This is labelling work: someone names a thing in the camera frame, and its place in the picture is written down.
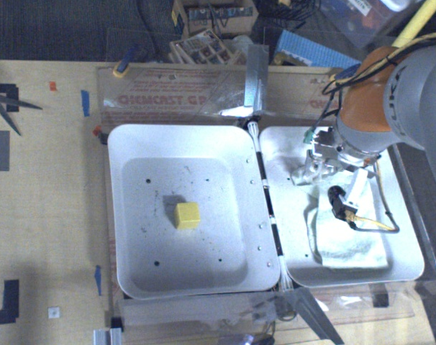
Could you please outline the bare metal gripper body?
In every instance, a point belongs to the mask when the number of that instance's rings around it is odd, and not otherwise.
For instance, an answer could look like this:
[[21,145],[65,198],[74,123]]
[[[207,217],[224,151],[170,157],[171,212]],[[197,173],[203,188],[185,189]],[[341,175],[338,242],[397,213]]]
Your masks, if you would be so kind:
[[335,172],[355,172],[359,168],[373,166],[379,153],[359,150],[345,140],[335,126],[318,131],[312,140],[311,157]]

